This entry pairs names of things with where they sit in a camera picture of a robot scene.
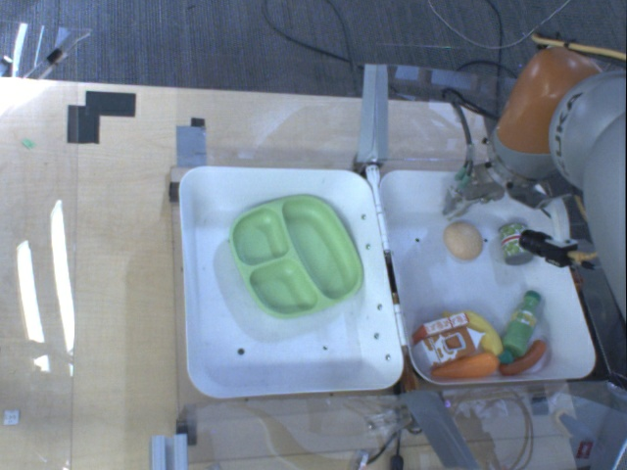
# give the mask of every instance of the yellow banana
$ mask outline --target yellow banana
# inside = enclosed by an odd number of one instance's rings
[[[470,329],[474,329],[475,331],[479,331],[483,334],[483,338],[481,338],[481,348],[486,352],[493,353],[496,356],[499,356],[503,353],[503,343],[501,342],[501,336],[492,327],[492,324],[488,322],[485,318],[483,318],[478,313],[475,313],[472,310],[464,310],[463,313],[468,317],[468,327]],[[448,317],[452,315],[449,311],[444,312],[444,316]]]

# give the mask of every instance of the black bracket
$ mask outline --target black bracket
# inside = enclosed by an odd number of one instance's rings
[[[135,94],[87,91],[85,106],[68,106],[68,143],[100,142],[100,116],[135,117]]]

